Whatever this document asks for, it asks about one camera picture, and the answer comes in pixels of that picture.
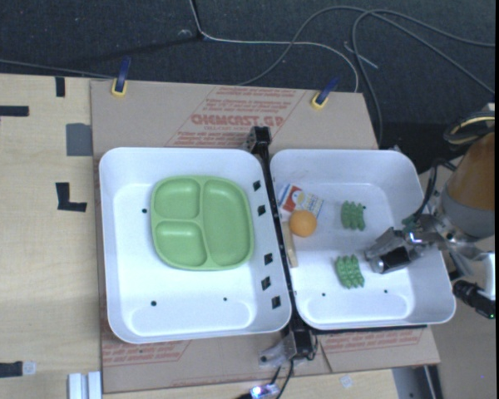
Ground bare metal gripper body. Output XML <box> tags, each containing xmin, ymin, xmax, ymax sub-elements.
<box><xmin>402</xmin><ymin>213</ymin><xmax>485</xmax><ymax>262</ymax></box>

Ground green toy pea pods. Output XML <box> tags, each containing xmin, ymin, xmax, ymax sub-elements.
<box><xmin>333</xmin><ymin>254</ymin><xmax>366</xmax><ymax>291</ymax></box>
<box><xmin>340</xmin><ymin>199</ymin><xmax>367</xmax><ymax>231</ymax></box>

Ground white plastic tray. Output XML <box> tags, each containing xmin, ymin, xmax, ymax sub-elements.
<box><xmin>269</xmin><ymin>148</ymin><xmax>457</xmax><ymax>332</ymax></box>
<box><xmin>98</xmin><ymin>146</ymin><xmax>294</xmax><ymax>345</ymax></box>

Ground orange toy fruit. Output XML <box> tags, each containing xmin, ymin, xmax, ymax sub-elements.
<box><xmin>289</xmin><ymin>209</ymin><xmax>319</xmax><ymax>239</ymax></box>

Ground white carton red blue print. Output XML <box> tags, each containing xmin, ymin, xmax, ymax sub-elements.
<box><xmin>275</xmin><ymin>182</ymin><xmax>325</xmax><ymax>220</ymax></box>

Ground tan toy bread slice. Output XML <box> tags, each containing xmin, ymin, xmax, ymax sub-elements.
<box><xmin>280</xmin><ymin>221</ymin><xmax>300</xmax><ymax>269</ymax></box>

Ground green divided plate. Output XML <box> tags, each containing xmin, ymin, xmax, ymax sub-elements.
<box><xmin>150</xmin><ymin>175</ymin><xmax>255</xmax><ymax>272</ymax></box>

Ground brown cardboard board red print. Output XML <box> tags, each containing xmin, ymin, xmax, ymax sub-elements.
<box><xmin>89</xmin><ymin>79</ymin><xmax>442</xmax><ymax>394</ymax></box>

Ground black cylinder on white bracket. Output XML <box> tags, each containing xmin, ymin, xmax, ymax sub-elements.
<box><xmin>452</xmin><ymin>251</ymin><xmax>497</xmax><ymax>320</ymax></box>

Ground black block with thin wires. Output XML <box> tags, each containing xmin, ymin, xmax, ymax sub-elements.
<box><xmin>291</xmin><ymin>328</ymin><xmax>318</xmax><ymax>360</ymax></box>
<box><xmin>246</xmin><ymin>125</ymin><xmax>273</xmax><ymax>155</ymax></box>

